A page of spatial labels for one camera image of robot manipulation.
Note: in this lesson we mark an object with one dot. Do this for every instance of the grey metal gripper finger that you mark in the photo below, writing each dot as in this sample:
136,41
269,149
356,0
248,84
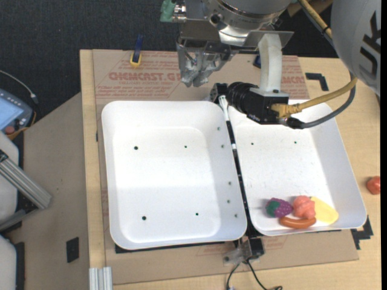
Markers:
204,72
188,71

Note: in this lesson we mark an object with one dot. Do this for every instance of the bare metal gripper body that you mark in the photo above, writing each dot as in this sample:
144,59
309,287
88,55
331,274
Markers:
199,29

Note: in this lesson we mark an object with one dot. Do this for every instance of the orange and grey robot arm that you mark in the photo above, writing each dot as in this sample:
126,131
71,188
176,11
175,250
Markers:
350,17

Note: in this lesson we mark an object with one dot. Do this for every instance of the brown cardboard board red print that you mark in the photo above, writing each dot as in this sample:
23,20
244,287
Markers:
157,80

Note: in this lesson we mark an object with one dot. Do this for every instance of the thin black and white rod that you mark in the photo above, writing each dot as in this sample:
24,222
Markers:
239,168

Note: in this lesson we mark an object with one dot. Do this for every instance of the white plastic tray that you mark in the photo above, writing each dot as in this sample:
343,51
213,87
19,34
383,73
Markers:
287,168
169,177

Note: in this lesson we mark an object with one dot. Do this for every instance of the purple grapes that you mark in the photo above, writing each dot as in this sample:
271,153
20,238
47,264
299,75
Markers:
281,208

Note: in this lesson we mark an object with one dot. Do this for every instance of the pink lumpy toy food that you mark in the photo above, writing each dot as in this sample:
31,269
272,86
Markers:
303,206

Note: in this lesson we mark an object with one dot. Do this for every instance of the orange sausage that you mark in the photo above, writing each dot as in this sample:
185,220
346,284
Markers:
297,223

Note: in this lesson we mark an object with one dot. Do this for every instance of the yellow toy wedge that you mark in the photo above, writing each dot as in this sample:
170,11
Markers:
326,211

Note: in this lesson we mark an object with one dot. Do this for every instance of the red-orange toy food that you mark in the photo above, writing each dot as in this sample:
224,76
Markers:
374,185

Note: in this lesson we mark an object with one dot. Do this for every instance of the black cylinder on white bracket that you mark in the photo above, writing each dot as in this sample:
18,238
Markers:
260,101

